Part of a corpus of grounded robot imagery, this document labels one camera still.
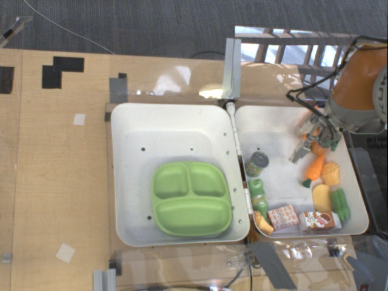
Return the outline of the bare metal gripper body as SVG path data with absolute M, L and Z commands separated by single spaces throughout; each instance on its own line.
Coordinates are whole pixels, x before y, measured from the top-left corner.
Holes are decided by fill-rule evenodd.
M 338 133 L 324 118 L 314 113 L 309 115 L 300 125 L 299 135 L 309 144 L 314 142 L 322 148 L 329 148 L 337 142 Z

